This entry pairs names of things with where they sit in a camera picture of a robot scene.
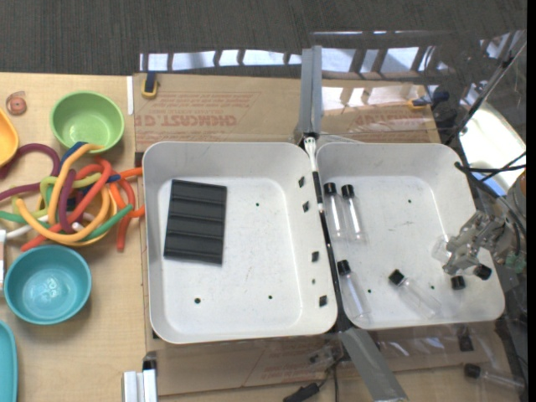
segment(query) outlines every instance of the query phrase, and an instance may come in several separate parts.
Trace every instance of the plastic tube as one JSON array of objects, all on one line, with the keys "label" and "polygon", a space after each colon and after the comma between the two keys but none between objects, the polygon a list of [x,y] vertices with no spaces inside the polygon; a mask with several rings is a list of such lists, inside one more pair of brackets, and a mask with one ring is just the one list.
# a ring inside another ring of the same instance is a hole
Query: plastic tube
[{"label": "plastic tube", "polygon": [[119,210],[116,214],[114,214],[101,226],[99,226],[97,229],[92,231],[91,234],[85,237],[82,241],[91,240],[91,239],[94,239],[96,237],[103,235],[106,231],[109,231],[115,224],[117,224],[121,219],[123,219],[126,216],[126,214],[131,210],[132,210],[132,206],[128,204],[124,209]]},{"label": "plastic tube", "polygon": [[102,173],[102,166],[96,163],[92,163],[92,164],[86,165],[85,167],[82,167],[76,173],[76,180],[81,180],[82,178],[86,178],[91,173]]},{"label": "plastic tube", "polygon": [[[97,162],[100,162],[102,164],[103,168],[104,168],[103,172],[102,172],[102,177],[99,179],[99,181],[97,183],[95,183],[91,187],[90,191],[82,198],[82,201],[80,201],[80,204],[78,204],[76,206],[76,208],[73,211],[72,215],[69,216],[69,222],[71,224],[73,222],[75,222],[80,217],[80,215],[84,212],[84,210],[90,204],[91,200],[95,197],[95,194],[98,193],[99,191],[101,191],[102,189],[106,189],[105,184],[106,184],[106,180],[108,179],[108,177],[111,174],[111,165],[110,165],[109,162],[107,162],[105,159],[103,159],[101,157],[95,157],[95,160]],[[110,195],[106,195],[106,196],[107,196],[106,201],[109,203],[110,202]],[[59,225],[59,224],[56,225],[55,224],[52,227],[50,227],[49,232],[57,232],[60,229],[61,229],[61,225]],[[40,245],[43,241],[45,241],[46,238],[47,237],[42,235],[42,234],[38,235],[33,240],[30,240],[28,243],[26,243],[23,246],[23,248],[28,250],[28,249],[31,249],[33,247],[36,247],[36,246]]]},{"label": "plastic tube", "polygon": [[9,222],[15,222],[17,224],[26,224],[26,220],[20,214],[9,213],[7,211],[0,210],[0,219],[8,220]]},{"label": "plastic tube", "polygon": [[61,157],[61,161],[59,162],[60,169],[64,166],[64,162],[67,160],[68,157],[70,157],[73,153],[75,153],[78,149],[80,149],[82,146],[87,144],[87,142],[76,142],[73,146],[71,146],[67,152],[64,153],[64,156]]},{"label": "plastic tube", "polygon": [[142,176],[143,168],[142,167],[131,168],[130,170],[121,171],[119,174],[121,175],[122,178],[129,178],[132,176]]},{"label": "plastic tube", "polygon": [[391,273],[389,280],[396,287],[400,299],[424,317],[430,319],[441,314],[441,303],[398,269]]},{"label": "plastic tube", "polygon": [[61,192],[59,193],[58,220],[59,224],[61,224],[61,229],[67,234],[73,234],[75,232],[72,225],[67,220],[67,200],[69,199],[70,191],[73,188],[75,176],[76,170],[71,168],[67,173],[67,177],[65,178],[64,186],[61,188]]},{"label": "plastic tube", "polygon": [[[89,221],[92,221],[95,219],[95,216],[92,215],[92,214],[89,214],[89,213],[84,213],[84,219],[86,220],[89,220]],[[47,223],[47,221],[49,220],[49,216],[41,216],[38,221],[41,222],[41,225],[43,225],[45,228],[48,228],[50,225]],[[21,226],[20,228],[16,228],[14,229],[13,231],[10,231],[6,234],[8,240],[12,240],[14,238],[17,238],[17,237],[21,237],[25,234],[27,234],[29,231],[31,231],[33,228],[29,225],[29,224],[26,224],[24,226]]]},{"label": "plastic tube", "polygon": [[[106,218],[106,214],[108,213],[108,208],[110,207],[110,195],[108,192],[106,192],[106,188],[103,188],[100,191],[100,195],[102,198],[102,205],[100,207],[99,213],[95,216],[95,220],[90,222],[83,230],[80,232],[74,233],[74,234],[57,234],[55,231],[61,229],[61,224],[54,224],[50,227],[50,229],[44,228],[42,225],[39,224],[39,222],[30,214],[28,209],[26,208],[26,204],[22,199],[19,199],[17,201],[17,206],[20,209],[20,214],[24,217],[24,219],[34,228],[38,233],[41,234],[44,238],[48,238],[52,241],[56,241],[58,243],[62,242],[73,242],[73,241],[80,241],[83,238],[85,238],[87,235],[91,233],[93,229],[96,229],[99,224],[101,224],[104,219]],[[70,223],[74,223],[76,221],[76,218],[73,218],[75,215],[75,212],[72,213],[71,216],[69,216]]]},{"label": "plastic tube", "polygon": [[339,284],[344,301],[344,311],[352,321],[368,317],[371,309],[367,296],[358,281],[357,274],[352,271],[347,260],[337,263]]},{"label": "plastic tube", "polygon": [[[84,194],[81,192],[81,191],[76,191],[76,194],[75,194],[75,208],[78,204],[80,204],[80,202],[82,201],[82,198],[84,197]],[[84,216],[80,216],[76,222],[78,222],[79,224],[82,224],[82,219],[84,218]]]},{"label": "plastic tube", "polygon": [[[132,204],[132,206],[136,205],[136,197],[134,195],[134,191],[132,190],[132,187],[126,180],[121,180],[120,182],[121,187],[125,190],[128,199],[128,202]],[[110,192],[111,196],[113,197],[114,201],[116,201],[116,204],[119,206],[120,209],[123,209],[126,206],[125,201],[123,201],[123,198],[121,197],[121,194],[119,193],[119,189],[117,188],[115,183],[112,183],[110,185]],[[145,214],[145,205],[142,205],[138,210],[133,210],[128,215],[131,218],[139,218],[142,217]]]},{"label": "plastic tube", "polygon": [[[81,180],[79,178],[75,178],[72,188],[80,189],[80,188],[85,188],[86,186],[90,186],[91,184],[96,183],[96,181],[99,180],[101,176],[102,176],[101,173],[94,173]],[[44,178],[43,180],[41,180],[41,183],[39,184],[39,191],[41,193],[41,196],[44,197],[47,187],[49,185],[56,184],[57,181],[58,181],[58,178],[54,176],[48,176]]]},{"label": "plastic tube", "polygon": [[64,184],[65,178],[67,177],[67,173],[70,170],[71,165],[81,156],[83,156],[86,152],[92,151],[92,150],[99,150],[102,146],[97,146],[95,144],[84,144],[81,146],[78,150],[73,152],[72,155],[70,155],[65,162],[63,163],[61,167],[61,171],[59,172],[58,180],[56,180],[56,184],[54,185],[54,188],[52,189],[52,196],[50,197],[50,204],[49,204],[49,222],[50,224],[54,225],[56,223],[56,208],[58,206],[58,200],[59,200],[59,191],[61,190],[61,187]]},{"label": "plastic tube", "polygon": [[[52,160],[52,171],[50,172],[51,176],[57,176],[59,173],[59,157],[56,151],[52,147],[48,147],[44,144],[38,144],[38,143],[30,143],[27,145],[24,145],[20,147],[17,152],[15,153],[15,156],[13,159],[8,162],[2,169],[0,169],[0,179],[4,179],[11,169],[12,165],[22,156],[26,153],[30,152],[42,152],[50,157]],[[7,191],[4,191],[0,193],[0,201],[3,201],[6,198],[9,198],[13,195],[19,195],[21,193],[25,192],[32,192],[39,190],[39,183],[31,183],[31,184],[25,184],[23,186],[18,186],[16,188],[8,189]]]},{"label": "plastic tube", "polygon": [[[132,190],[131,185],[124,179],[119,181],[119,184],[126,192],[126,197],[128,198],[128,203],[134,207],[136,203],[136,197],[134,196],[134,191]],[[118,204],[121,207],[121,204],[124,204],[121,195],[119,194],[119,190],[117,189],[117,186],[115,183],[111,185],[111,189],[114,189],[111,191],[112,196],[114,197],[114,200],[117,203],[117,200],[120,201]],[[117,230],[117,239],[116,239],[116,248],[119,251],[123,251],[125,249],[125,243],[126,243],[126,232],[128,231],[128,225],[131,223],[132,217],[130,214],[128,214],[126,217],[124,217],[121,222],[119,223],[119,229]]]},{"label": "plastic tube", "polygon": [[513,390],[517,394],[522,394],[525,390],[525,380],[523,378],[513,375],[508,371],[494,369],[489,365],[466,363],[464,365],[464,373],[470,379],[487,381],[496,386]]}]

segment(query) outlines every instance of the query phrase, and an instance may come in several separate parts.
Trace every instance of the black cap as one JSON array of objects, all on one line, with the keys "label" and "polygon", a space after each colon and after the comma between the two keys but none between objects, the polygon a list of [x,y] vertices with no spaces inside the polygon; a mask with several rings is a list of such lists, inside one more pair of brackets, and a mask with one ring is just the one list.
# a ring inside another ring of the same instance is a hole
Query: black cap
[{"label": "black cap", "polygon": [[343,197],[351,198],[354,196],[353,186],[351,184],[345,184],[341,190],[343,191]]},{"label": "black cap", "polygon": [[349,273],[352,270],[352,268],[350,268],[350,264],[348,263],[346,259],[343,259],[337,262],[337,269],[338,269],[338,273],[341,276],[347,275],[347,273]]},{"label": "black cap", "polygon": [[391,275],[389,276],[389,279],[398,286],[400,282],[404,279],[404,274],[402,274],[399,270],[394,270]]},{"label": "black cap", "polygon": [[466,281],[463,276],[454,276],[451,278],[452,290],[460,291],[466,288]]},{"label": "black cap", "polygon": [[472,379],[477,379],[480,377],[480,372],[482,369],[480,366],[475,365],[474,363],[466,363],[463,367],[463,372],[465,373],[466,377],[470,377]]},{"label": "black cap", "polygon": [[324,193],[337,193],[337,185],[335,183],[326,183]]},{"label": "black cap", "polygon": [[472,273],[482,280],[487,280],[492,275],[492,269],[489,266],[480,264],[476,266]]}]

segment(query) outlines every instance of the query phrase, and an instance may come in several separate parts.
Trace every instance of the cardboard box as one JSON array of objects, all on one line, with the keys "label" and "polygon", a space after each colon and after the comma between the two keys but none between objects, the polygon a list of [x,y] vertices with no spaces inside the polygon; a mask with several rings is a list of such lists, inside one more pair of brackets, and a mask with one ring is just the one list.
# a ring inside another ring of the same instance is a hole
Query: cardboard box
[{"label": "cardboard box", "polygon": [[[294,141],[300,80],[158,74],[149,100],[141,94],[144,79],[133,76],[138,164],[157,142]],[[439,142],[430,107],[406,104],[422,92],[394,82],[327,80],[322,132],[361,142]],[[333,103],[338,95],[349,98]]]}]

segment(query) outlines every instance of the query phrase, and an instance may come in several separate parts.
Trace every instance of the teal bowl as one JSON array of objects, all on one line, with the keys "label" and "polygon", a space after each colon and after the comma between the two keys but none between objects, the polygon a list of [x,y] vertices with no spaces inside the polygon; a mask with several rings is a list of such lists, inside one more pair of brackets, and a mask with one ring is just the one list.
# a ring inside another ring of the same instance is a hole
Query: teal bowl
[{"label": "teal bowl", "polygon": [[4,296],[26,322],[54,325],[73,317],[91,292],[84,258],[62,245],[43,245],[22,253],[9,267]]}]

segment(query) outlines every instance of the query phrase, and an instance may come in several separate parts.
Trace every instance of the glass vial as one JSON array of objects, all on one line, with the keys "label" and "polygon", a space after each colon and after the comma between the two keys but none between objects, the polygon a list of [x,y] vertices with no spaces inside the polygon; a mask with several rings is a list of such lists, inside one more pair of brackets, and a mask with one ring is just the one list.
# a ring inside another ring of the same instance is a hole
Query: glass vial
[{"label": "glass vial", "polygon": [[463,370],[468,378],[486,381],[505,389],[513,390],[517,394],[521,394],[525,390],[524,380],[506,371],[498,371],[487,365],[476,365],[474,363],[466,363]]},{"label": "glass vial", "polygon": [[400,298],[424,317],[433,318],[441,312],[440,302],[399,270],[394,270],[389,280],[398,289]]},{"label": "glass vial", "polygon": [[358,197],[355,196],[353,186],[346,184],[341,189],[343,192],[343,212],[347,226],[348,241],[364,241],[363,220],[359,210]]},{"label": "glass vial", "polygon": [[326,210],[327,230],[332,241],[344,236],[343,199],[337,193],[335,183],[324,184],[324,209]]},{"label": "glass vial", "polygon": [[434,247],[432,247],[432,257],[437,259],[442,265],[446,264],[451,258],[451,252],[446,249],[449,239],[450,237],[448,236],[441,236],[435,242]]},{"label": "glass vial", "polygon": [[344,302],[344,311],[350,320],[367,317],[370,305],[364,290],[358,283],[358,276],[350,268],[347,260],[337,263],[338,279]]}]

